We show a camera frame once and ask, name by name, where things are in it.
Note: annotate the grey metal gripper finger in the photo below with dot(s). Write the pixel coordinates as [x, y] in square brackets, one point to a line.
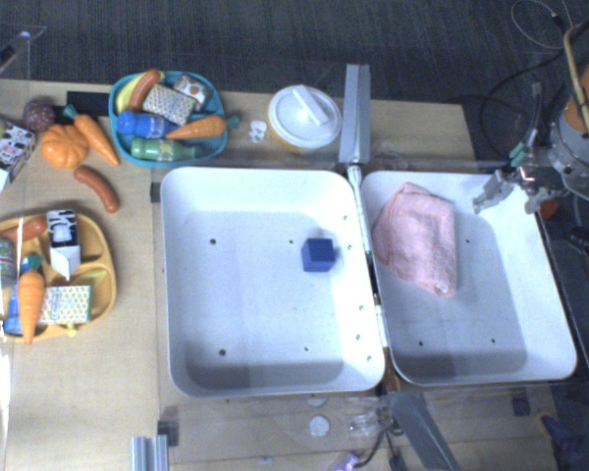
[493, 192]
[537, 201]

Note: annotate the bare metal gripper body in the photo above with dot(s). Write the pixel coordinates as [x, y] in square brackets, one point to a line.
[572, 174]

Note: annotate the pink folded cloth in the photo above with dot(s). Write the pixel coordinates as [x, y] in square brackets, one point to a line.
[417, 238]

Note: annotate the white plastic tray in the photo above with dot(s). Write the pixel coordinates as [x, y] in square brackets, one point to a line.
[255, 312]
[491, 322]

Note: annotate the blue cube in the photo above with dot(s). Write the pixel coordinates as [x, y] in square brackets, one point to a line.
[317, 254]

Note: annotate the yellow bowl with white lid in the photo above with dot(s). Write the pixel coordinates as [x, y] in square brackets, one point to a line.
[304, 116]

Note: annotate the small white object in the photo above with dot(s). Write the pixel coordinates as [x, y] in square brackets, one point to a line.
[258, 131]

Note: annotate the clear plastic bottle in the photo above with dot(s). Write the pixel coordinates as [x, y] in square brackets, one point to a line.
[368, 421]

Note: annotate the blue divided plate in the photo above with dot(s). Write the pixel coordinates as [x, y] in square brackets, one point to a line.
[216, 147]

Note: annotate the orange carrot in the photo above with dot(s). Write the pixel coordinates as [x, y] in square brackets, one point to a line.
[31, 297]
[198, 128]
[95, 138]

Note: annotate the orange print can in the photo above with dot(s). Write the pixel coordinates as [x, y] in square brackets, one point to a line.
[195, 88]

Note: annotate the yellow patterned carton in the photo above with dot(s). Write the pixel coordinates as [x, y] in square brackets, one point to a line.
[169, 104]
[66, 304]

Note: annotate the green bottle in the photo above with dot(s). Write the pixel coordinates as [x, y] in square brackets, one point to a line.
[159, 149]

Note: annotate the blue bottle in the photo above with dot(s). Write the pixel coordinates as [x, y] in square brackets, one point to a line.
[12, 319]
[144, 124]

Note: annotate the brown sausage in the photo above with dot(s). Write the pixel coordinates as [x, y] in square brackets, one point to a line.
[29, 231]
[98, 189]
[144, 88]

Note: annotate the yellow banana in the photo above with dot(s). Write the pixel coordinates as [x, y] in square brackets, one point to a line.
[123, 96]

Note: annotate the yellow divided plate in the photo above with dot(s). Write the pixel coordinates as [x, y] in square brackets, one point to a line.
[98, 263]

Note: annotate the orange pumpkin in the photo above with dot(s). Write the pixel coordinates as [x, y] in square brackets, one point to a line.
[64, 146]

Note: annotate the cow print milk carton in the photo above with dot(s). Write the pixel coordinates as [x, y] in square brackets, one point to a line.
[64, 243]
[7, 157]

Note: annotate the purple grapes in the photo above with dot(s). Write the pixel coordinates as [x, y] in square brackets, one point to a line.
[38, 115]

